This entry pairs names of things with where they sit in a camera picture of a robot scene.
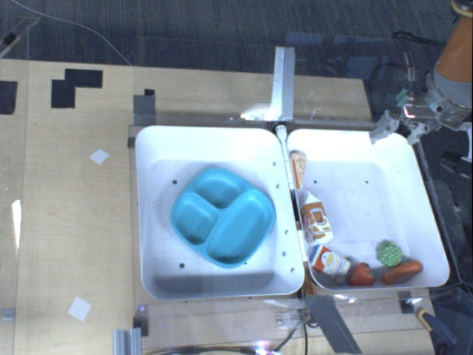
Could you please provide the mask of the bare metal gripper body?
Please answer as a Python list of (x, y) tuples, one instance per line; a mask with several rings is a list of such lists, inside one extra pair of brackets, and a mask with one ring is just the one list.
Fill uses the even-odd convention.
[(403, 105), (403, 121), (432, 128), (460, 129), (472, 112), (472, 83), (428, 74), (425, 88), (419, 98)]

